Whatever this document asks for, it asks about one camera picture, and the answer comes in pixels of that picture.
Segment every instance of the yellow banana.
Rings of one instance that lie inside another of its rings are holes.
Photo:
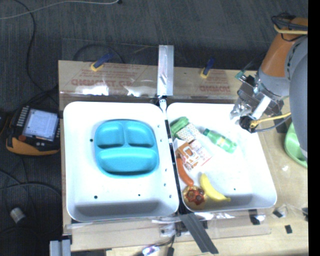
[[[204,190],[206,195],[215,202],[231,201],[230,197],[224,196],[211,185],[210,180],[205,173],[202,173],[200,176],[200,186]]]

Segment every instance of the blue and yellow clamp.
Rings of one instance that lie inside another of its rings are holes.
[[[113,53],[107,53],[106,55],[103,55],[101,58],[99,58],[96,62],[91,64],[91,69],[94,72],[97,72],[98,70],[102,69],[104,66],[104,63],[108,62],[112,57],[114,56]]]
[[[210,59],[208,60],[208,62],[206,63],[205,67],[201,70],[200,76],[202,78],[207,78],[209,73],[210,73],[210,69],[213,67],[215,62],[215,59],[213,57],[210,57]]]

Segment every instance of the blue divided plate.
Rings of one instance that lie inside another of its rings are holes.
[[[102,123],[94,135],[99,169],[112,177],[141,177],[159,166],[156,137],[149,125],[116,119]]]

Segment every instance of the hot dog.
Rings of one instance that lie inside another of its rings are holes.
[[[178,174],[179,174],[179,177],[181,178],[181,180],[187,186],[192,187],[194,185],[194,181],[186,173],[186,170],[184,168],[184,164],[183,164],[182,159],[180,157],[176,158],[176,168],[178,170]]]

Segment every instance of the gray floor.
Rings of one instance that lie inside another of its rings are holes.
[[[122,4],[112,5],[66,2],[32,15],[16,16],[27,9],[58,2],[0,1],[0,111],[13,112],[41,91],[54,88],[58,84],[58,60],[71,60],[79,50],[78,42],[83,40],[154,47],[173,45],[175,66],[203,67],[214,56],[216,69],[241,69],[267,51],[276,35],[272,16],[288,12],[307,18],[309,10],[308,0],[123,0]],[[101,51],[98,48],[93,46],[77,60],[95,59],[93,55]],[[118,53],[125,59],[124,49],[120,48]],[[144,64],[157,63],[152,54],[140,57]],[[58,100],[57,93],[52,97]],[[57,108],[51,99],[42,105]],[[61,198],[52,190],[61,191],[60,171],[59,153],[21,157],[6,149],[2,134],[0,256],[49,255],[49,241],[61,238]],[[6,188],[18,183],[50,187]],[[9,215],[14,207],[21,208],[26,215],[20,227]]]

